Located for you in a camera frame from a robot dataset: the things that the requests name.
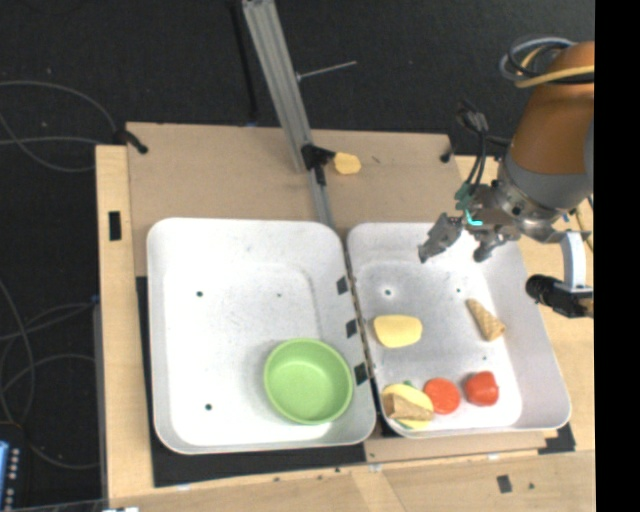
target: green bowl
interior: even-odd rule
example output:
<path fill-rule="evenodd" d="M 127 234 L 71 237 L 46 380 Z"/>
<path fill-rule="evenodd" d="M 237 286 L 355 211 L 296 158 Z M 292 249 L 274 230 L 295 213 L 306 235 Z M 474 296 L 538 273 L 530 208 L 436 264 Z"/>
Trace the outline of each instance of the green bowl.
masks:
<path fill-rule="evenodd" d="M 309 338 L 285 341 L 269 354 L 264 386 L 273 407 L 303 425 L 335 420 L 353 395 L 351 370 L 344 358 L 333 347 Z"/>

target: metal pole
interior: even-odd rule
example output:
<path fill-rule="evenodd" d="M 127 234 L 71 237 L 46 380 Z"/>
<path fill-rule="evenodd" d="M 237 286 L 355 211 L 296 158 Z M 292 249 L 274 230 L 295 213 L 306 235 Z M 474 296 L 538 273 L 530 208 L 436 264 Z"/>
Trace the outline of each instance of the metal pole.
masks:
<path fill-rule="evenodd" d="M 299 172 L 307 172 L 302 148 L 307 144 L 313 145 L 313 139 L 275 2 L 243 0 L 242 7 L 295 168 Z M 326 189 L 317 182 L 315 172 L 308 174 L 318 220 L 333 228 Z"/>

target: small yellow object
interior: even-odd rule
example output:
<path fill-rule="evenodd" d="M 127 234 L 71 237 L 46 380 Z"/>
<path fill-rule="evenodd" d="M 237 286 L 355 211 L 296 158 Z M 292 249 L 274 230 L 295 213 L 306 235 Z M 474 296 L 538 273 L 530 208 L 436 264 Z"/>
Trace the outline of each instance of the small yellow object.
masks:
<path fill-rule="evenodd" d="M 333 157 L 333 165 L 340 174 L 355 174 L 362 168 L 360 159 L 348 153 L 336 153 Z"/>
<path fill-rule="evenodd" d="M 420 319 L 407 315 L 383 315 L 373 320 L 373 329 L 385 347 L 413 345 L 422 336 Z"/>
<path fill-rule="evenodd" d="M 394 401 L 394 397 L 400 397 L 402 401 L 409 402 L 414 407 L 421 409 L 423 411 L 422 417 L 427 417 L 429 419 L 403 418 L 401 411 L 393 409 L 393 406 L 398 404 L 398 401 Z M 385 414 L 387 414 L 388 417 L 410 429 L 423 429 L 433 418 L 433 402 L 431 399 L 424 392 L 414 388 L 413 386 L 409 386 L 408 384 L 391 384 L 384 388 L 382 390 L 382 403 L 385 409 Z M 407 408 L 406 413 L 410 416 L 414 416 L 415 409 Z"/>

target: yellow toy cheese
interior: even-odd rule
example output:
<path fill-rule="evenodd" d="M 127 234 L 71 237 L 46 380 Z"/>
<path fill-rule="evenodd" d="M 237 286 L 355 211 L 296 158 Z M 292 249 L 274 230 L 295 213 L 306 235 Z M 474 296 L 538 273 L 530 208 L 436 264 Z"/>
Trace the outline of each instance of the yellow toy cheese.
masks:
<path fill-rule="evenodd" d="M 355 174 L 362 168 L 360 159 L 348 153 L 336 153 L 333 157 L 333 165 L 340 174 Z"/>
<path fill-rule="evenodd" d="M 413 345 L 422 336 L 422 322 L 407 315 L 382 315 L 373 320 L 378 341 L 385 347 L 398 348 Z"/>

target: black floor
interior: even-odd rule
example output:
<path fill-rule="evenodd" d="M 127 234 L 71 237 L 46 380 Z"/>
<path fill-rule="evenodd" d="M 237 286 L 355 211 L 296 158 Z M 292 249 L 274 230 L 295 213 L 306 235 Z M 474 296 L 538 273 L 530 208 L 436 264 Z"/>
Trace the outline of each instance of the black floor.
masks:
<path fill-rule="evenodd" d="M 90 102 L 101 104 L 117 128 L 127 121 L 277 125 L 242 18 L 241 37 L 253 90 L 246 86 L 233 13 L 222 0 L 0 0 L 0 114 L 17 137 L 78 136 L 112 140 L 113 129 Z M 595 0 L 395 0 L 302 2 L 278 8 L 294 67 L 300 73 L 348 61 L 357 65 L 301 83 L 314 128 L 452 133 L 456 104 L 482 110 L 491 133 L 513 132 L 528 92 L 497 70 L 518 37 L 552 34 L 575 41 L 595 37 Z M 0 279 L 23 322 L 49 308 L 99 297 L 95 183 L 91 170 L 60 172 L 29 158 L 0 127 Z M 475 152 L 468 134 L 458 151 Z M 93 164 L 90 144 L 38 142 L 25 146 L 63 169 Z M 0 296 L 0 336 L 19 325 Z M 28 333 L 33 359 L 93 354 L 89 309 Z M 23 338 L 0 339 L 6 384 L 28 363 Z M 95 371 L 84 358 L 36 367 L 35 397 L 24 427 L 54 462 L 97 461 Z M 21 420 L 28 378 L 6 390 L 11 416 Z M 6 411 L 0 420 L 6 420 Z M 99 470 L 64 469 L 32 456 L 28 505 L 100 496 Z"/>

